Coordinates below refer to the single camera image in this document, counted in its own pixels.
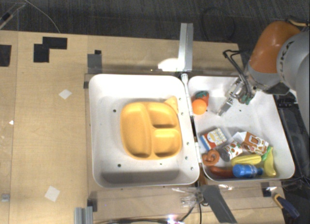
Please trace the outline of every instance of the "white tape piece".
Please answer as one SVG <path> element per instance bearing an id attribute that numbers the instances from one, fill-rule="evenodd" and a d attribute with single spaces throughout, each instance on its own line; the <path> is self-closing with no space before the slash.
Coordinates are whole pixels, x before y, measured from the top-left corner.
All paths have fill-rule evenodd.
<path id="1" fill-rule="evenodd" d="M 9 202 L 9 201 L 10 201 L 10 194 L 1 195 L 1 202 Z"/>
<path id="2" fill-rule="evenodd" d="M 45 197 L 48 200 L 51 200 L 53 202 L 56 202 L 57 197 L 59 196 L 60 191 L 54 188 L 53 186 L 50 186 L 45 194 Z"/>
<path id="3" fill-rule="evenodd" d="M 161 61 L 158 65 L 158 69 L 161 69 L 164 72 L 176 72 L 178 67 L 177 58 L 169 58 Z"/>
<path id="4" fill-rule="evenodd" d="M 59 96 L 61 96 L 63 99 L 67 99 L 71 94 L 71 91 L 65 89 L 61 93 L 59 93 Z"/>

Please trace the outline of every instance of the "toy sausage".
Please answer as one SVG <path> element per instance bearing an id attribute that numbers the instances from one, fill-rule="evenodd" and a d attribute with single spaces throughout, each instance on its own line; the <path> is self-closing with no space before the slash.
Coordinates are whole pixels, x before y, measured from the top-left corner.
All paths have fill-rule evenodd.
<path id="1" fill-rule="evenodd" d="M 218 166 L 209 167 L 210 172 L 223 178 L 234 178 L 232 169 L 224 169 Z"/>
<path id="2" fill-rule="evenodd" d="M 219 161 L 219 153 L 216 150 L 209 150 L 207 154 L 202 155 L 202 162 L 206 166 L 215 165 Z"/>

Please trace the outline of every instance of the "blue bottle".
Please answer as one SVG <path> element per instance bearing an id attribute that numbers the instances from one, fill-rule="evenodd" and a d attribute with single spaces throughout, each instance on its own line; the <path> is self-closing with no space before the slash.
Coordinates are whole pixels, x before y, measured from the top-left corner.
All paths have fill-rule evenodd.
<path id="1" fill-rule="evenodd" d="M 232 173 L 237 178 L 253 178 L 262 175 L 264 170 L 249 164 L 236 164 L 232 168 Z"/>

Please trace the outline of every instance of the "orange ball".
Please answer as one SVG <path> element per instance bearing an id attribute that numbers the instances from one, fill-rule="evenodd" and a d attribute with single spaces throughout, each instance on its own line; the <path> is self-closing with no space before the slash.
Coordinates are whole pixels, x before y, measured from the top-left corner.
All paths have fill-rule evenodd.
<path id="1" fill-rule="evenodd" d="M 192 102 L 193 112 L 196 115 L 202 115 L 207 110 L 207 104 L 202 99 L 196 99 Z"/>

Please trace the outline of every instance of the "plastic food item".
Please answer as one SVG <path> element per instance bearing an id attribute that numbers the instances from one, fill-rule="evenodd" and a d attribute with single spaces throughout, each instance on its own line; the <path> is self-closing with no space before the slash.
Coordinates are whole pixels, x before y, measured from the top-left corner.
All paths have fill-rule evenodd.
<path id="1" fill-rule="evenodd" d="M 206 166 L 215 165 L 219 161 L 219 153 L 216 150 L 210 150 L 202 155 L 202 162 Z"/>
<path id="2" fill-rule="evenodd" d="M 237 178 L 253 178 L 255 176 L 262 175 L 264 170 L 262 168 L 257 168 L 250 164 L 236 164 L 232 168 L 232 173 Z"/>
<path id="3" fill-rule="evenodd" d="M 128 155 L 141 160 L 158 160 L 176 155 L 182 148 L 177 101 L 135 102 L 121 112 L 121 138 Z"/>
<path id="4" fill-rule="evenodd" d="M 209 105 L 209 93 L 207 91 L 200 91 L 198 93 L 196 93 L 195 95 L 196 99 L 202 99 L 205 101 L 205 103 L 207 104 L 207 107 Z"/>
<path id="5" fill-rule="evenodd" d="M 196 115 L 202 115 L 207 110 L 207 104 L 202 99 L 195 99 L 192 103 L 193 112 Z"/>
<path id="6" fill-rule="evenodd" d="M 263 154 L 262 155 L 262 161 L 265 161 L 266 159 L 267 159 L 267 155 L 268 155 L 268 153 L 271 151 L 271 146 L 269 146 L 268 148 L 267 148 L 267 152 L 265 153 L 265 154 Z"/>
<path id="7" fill-rule="evenodd" d="M 243 151 L 241 145 L 238 142 L 233 141 L 231 144 L 220 148 L 218 152 L 222 160 L 228 162 L 234 157 L 240 155 Z"/>
<path id="8" fill-rule="evenodd" d="M 235 164 L 258 164 L 262 161 L 261 156 L 258 154 L 238 156 L 231 160 L 232 166 Z"/>
<path id="9" fill-rule="evenodd" d="M 214 175 L 217 175 L 217 176 L 220 176 L 223 178 L 234 178 L 232 169 L 224 169 L 224 168 L 218 167 L 218 166 L 210 166 L 209 170 Z"/>
<path id="10" fill-rule="evenodd" d="M 272 149 L 273 147 L 270 148 L 270 152 L 268 153 L 266 160 L 263 162 L 263 167 L 265 169 L 266 175 L 273 178 L 277 175 L 277 172 L 273 166 Z"/>
<path id="11" fill-rule="evenodd" d="M 224 133 L 220 128 L 214 129 L 206 134 L 200 136 L 200 141 L 207 151 L 215 148 L 218 145 L 221 145 L 227 141 Z"/>
<path id="12" fill-rule="evenodd" d="M 263 155 L 267 152 L 269 143 L 250 132 L 237 132 L 233 139 L 238 141 L 242 147 L 252 153 Z"/>

